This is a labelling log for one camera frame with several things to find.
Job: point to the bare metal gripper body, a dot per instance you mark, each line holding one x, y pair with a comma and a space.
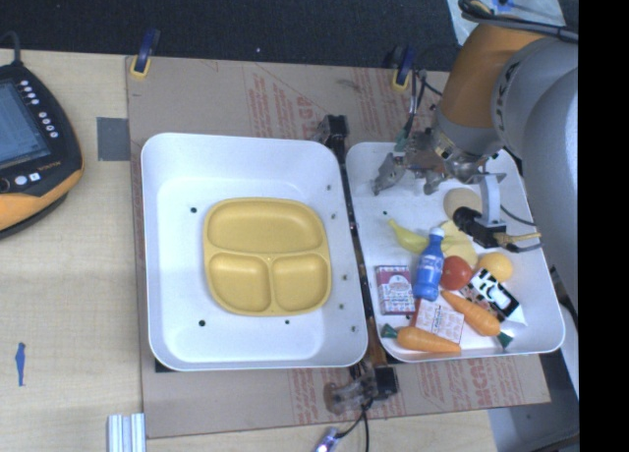
428, 154

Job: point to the orange carrot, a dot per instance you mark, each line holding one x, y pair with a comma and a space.
427, 340
474, 315

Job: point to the pale yellow rounded toy food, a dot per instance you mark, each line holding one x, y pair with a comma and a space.
462, 246

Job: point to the blue bottle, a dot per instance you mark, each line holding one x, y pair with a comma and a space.
427, 270

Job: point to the black and white carton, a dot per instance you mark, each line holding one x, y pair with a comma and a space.
498, 295

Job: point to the yellow banana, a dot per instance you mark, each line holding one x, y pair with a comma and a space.
410, 240

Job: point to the beige round bread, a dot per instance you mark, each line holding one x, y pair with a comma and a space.
458, 199

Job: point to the white and orange packet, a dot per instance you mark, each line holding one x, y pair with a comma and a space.
440, 321

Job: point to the red and white carton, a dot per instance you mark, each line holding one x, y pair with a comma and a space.
394, 290

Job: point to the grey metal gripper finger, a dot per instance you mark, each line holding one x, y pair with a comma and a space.
387, 174
433, 183

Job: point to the yellow divided plate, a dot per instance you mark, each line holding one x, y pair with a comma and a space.
263, 224

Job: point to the white plastic tray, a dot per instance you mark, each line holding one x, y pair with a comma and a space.
533, 312
177, 263

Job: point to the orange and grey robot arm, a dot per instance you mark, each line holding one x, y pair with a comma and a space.
535, 111

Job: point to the yellow lemon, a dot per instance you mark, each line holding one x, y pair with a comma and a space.
496, 265

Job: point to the brown cardboard board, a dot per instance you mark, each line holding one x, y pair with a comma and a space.
221, 96

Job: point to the thin black rod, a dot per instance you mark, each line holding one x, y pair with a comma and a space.
355, 239

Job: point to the red tomato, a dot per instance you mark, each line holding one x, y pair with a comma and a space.
456, 273

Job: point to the black cylinder on white bracket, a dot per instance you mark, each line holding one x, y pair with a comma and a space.
474, 223

